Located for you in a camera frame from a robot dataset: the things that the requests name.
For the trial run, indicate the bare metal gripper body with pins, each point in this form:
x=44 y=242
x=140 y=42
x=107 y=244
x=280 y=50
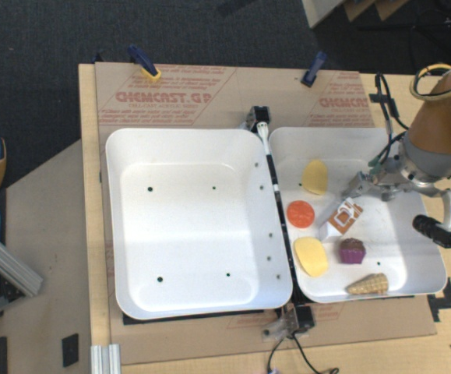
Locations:
x=408 y=179

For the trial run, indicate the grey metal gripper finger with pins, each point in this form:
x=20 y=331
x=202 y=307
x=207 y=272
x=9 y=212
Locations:
x=388 y=196
x=355 y=187

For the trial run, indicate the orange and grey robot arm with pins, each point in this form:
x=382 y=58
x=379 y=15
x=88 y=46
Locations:
x=433 y=123

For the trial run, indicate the white and brown carton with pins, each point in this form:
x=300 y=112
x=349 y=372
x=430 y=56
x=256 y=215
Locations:
x=341 y=219

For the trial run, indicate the white plastic tray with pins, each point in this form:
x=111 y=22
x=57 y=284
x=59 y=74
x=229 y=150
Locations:
x=388 y=232
x=194 y=224

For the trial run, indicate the yellow oval crisp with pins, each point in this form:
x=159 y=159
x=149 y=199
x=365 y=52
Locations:
x=311 y=256
x=315 y=177

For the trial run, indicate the orange round biscuit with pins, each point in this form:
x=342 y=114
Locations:
x=300 y=214

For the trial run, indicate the purple cupcake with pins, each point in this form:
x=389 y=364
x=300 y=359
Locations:
x=352 y=251

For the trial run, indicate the thin black and white rod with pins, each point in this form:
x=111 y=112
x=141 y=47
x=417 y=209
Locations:
x=273 y=170

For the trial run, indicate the tan waffle ice cream cone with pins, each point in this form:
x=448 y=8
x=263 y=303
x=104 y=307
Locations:
x=370 y=284

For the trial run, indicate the brown cardboard board red print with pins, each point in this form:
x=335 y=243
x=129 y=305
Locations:
x=194 y=96

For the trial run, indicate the black cylinder on white bracket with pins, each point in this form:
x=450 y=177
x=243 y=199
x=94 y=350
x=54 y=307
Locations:
x=441 y=232

